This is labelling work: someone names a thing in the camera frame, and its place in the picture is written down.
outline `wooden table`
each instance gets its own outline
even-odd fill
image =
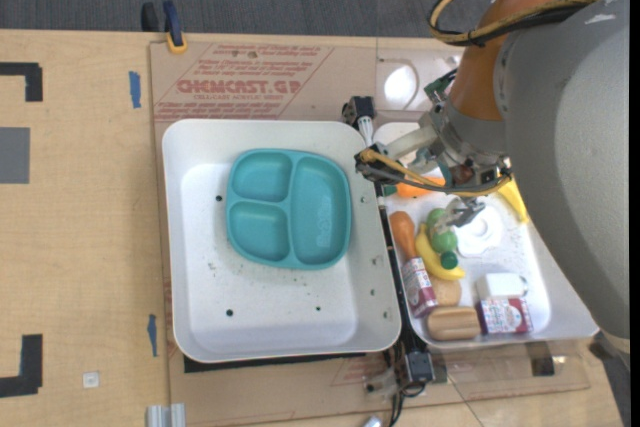
[[[375,46],[367,38],[189,37]],[[0,31],[0,62],[39,63],[44,76],[41,102],[25,101],[23,77],[0,76],[0,127],[30,129],[28,183],[0,184],[0,378],[19,376],[23,335],[42,335],[43,348],[42,386],[0,398],[4,425],[143,426],[148,406],[171,403],[149,62],[149,43],[163,38]],[[140,108],[130,71],[141,78]],[[620,425],[602,364],[582,355],[587,389],[407,407],[398,425]],[[359,427],[369,416],[272,425]]]

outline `bottle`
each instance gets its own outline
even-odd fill
[[[393,240],[400,246],[406,258],[401,267],[401,275],[407,304],[414,317],[425,317],[438,306],[438,301],[424,262],[416,251],[415,224],[409,214],[403,210],[392,213],[389,216],[389,222]]]

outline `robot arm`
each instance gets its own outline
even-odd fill
[[[437,20],[442,3],[432,11]],[[383,183],[476,199],[517,177],[528,213],[601,330],[630,353],[630,0],[496,0],[467,34],[455,72],[428,86],[420,129],[356,155]],[[400,157],[416,152],[407,167]],[[445,185],[423,175],[439,168]]]

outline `teal plate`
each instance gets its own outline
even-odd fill
[[[245,258],[324,269],[349,247],[349,182],[332,160],[314,153],[251,150],[231,168],[226,218],[229,241]]]

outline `blue clamp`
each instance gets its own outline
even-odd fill
[[[187,50],[187,40],[182,34],[178,10],[171,0],[162,3],[162,9],[166,16],[164,30],[167,33],[167,44],[173,54],[182,54]]]

